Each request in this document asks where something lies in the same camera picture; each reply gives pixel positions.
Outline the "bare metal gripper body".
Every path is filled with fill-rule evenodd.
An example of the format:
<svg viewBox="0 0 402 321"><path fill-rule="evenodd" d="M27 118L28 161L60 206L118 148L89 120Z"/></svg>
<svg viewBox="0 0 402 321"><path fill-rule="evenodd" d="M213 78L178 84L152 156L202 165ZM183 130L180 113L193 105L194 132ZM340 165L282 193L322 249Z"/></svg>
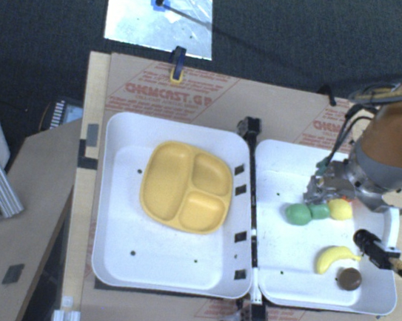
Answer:
<svg viewBox="0 0 402 321"><path fill-rule="evenodd" d="M357 164L322 160L316 167L304 192L305 203L320 204L345 197L359 200L371 212L381 212L384 189L369 179Z"/></svg>

